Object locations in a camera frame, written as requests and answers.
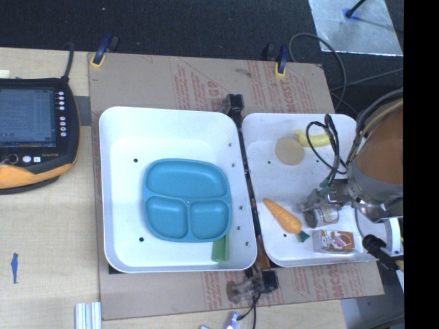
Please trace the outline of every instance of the beige round object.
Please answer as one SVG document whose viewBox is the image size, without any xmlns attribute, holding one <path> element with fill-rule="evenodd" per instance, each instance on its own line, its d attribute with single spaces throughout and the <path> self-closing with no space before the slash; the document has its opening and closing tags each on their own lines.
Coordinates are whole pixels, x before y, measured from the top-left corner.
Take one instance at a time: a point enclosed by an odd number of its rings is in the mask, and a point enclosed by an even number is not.
<svg viewBox="0 0 439 329">
<path fill-rule="evenodd" d="M 305 151 L 295 138 L 285 137 L 276 143 L 276 156 L 286 165 L 298 165 L 305 157 Z"/>
</svg>

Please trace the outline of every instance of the wooden table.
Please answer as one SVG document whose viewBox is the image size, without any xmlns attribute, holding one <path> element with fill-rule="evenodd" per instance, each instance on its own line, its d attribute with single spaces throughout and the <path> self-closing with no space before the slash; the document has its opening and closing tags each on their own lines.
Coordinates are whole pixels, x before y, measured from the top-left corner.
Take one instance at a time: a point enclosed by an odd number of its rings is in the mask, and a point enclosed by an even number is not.
<svg viewBox="0 0 439 329">
<path fill-rule="evenodd" d="M 87 52 L 75 52 L 75 95 L 90 96 Z M 0 48 L 10 77 L 60 77 L 68 51 Z M 74 168 L 46 187 L 0 195 L 0 328 L 74 328 L 79 302 L 99 301 L 91 127 Z M 18 254 L 17 283 L 11 261 Z M 104 321 L 102 328 L 222 329 L 228 310 Z M 240 322 L 252 327 L 252 315 Z M 257 328 L 345 328 L 339 300 L 258 307 Z"/>
</svg>

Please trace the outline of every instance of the yellow banana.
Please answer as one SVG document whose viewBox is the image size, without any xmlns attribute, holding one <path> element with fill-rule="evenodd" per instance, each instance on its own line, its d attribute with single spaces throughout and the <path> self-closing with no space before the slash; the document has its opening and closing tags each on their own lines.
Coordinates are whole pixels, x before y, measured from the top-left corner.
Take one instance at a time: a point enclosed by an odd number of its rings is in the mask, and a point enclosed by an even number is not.
<svg viewBox="0 0 439 329">
<path fill-rule="evenodd" d="M 308 140 L 307 140 L 307 135 L 305 133 L 301 132 L 299 129 L 297 129 L 295 131 L 295 133 L 296 133 L 296 135 L 297 135 L 297 137 L 299 139 L 299 143 L 302 146 L 309 147 L 309 143 L 308 143 Z M 321 147 L 321 146 L 325 146 L 325 145 L 329 145 L 330 144 L 329 137 L 327 136 L 326 133 L 309 135 L 309 140 L 311 141 L 311 144 L 314 147 Z"/>
</svg>

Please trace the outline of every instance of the dark background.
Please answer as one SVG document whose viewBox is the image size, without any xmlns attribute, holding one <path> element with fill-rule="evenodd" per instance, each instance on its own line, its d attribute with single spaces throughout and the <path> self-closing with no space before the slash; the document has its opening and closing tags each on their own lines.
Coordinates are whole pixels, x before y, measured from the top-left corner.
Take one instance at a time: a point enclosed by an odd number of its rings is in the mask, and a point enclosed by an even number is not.
<svg viewBox="0 0 439 329">
<path fill-rule="evenodd" d="M 385 3 L 404 50 L 404 0 Z M 71 41 L 75 50 L 95 51 L 109 33 L 119 53 L 260 60 L 268 43 L 278 49 L 298 33 L 316 34 L 308 0 L 0 0 L 0 13 L 0 47 L 63 49 Z M 297 62 L 323 66 L 330 89 L 343 84 L 340 65 L 318 40 L 298 38 L 293 51 Z M 403 68 L 403 57 L 340 57 L 348 83 Z M 355 118 L 402 86 L 402 71 L 349 86 L 344 100 L 355 111 L 342 104 L 337 112 Z"/>
</svg>

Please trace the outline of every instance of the tin can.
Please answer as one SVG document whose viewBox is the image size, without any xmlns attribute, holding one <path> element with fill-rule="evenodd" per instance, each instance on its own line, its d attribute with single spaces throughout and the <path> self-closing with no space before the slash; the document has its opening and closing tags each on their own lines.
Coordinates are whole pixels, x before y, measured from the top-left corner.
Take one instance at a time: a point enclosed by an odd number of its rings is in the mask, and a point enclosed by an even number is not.
<svg viewBox="0 0 439 329">
<path fill-rule="evenodd" d="M 321 206 L 305 212 L 305 222 L 310 228 L 338 222 L 338 211 L 330 206 Z"/>
</svg>

